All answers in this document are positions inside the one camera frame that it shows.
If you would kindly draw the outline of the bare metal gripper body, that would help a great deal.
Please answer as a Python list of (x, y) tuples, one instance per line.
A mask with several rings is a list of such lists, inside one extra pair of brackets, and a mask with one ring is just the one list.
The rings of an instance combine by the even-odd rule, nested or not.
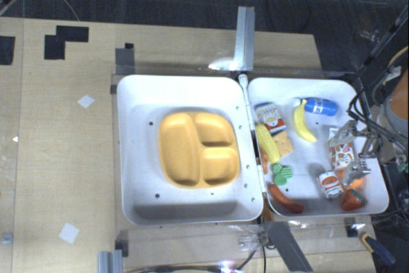
[(380, 149), (380, 137), (376, 132), (369, 130), (360, 131), (360, 137), (364, 137), (365, 141), (359, 153), (361, 159), (373, 159), (378, 156)]

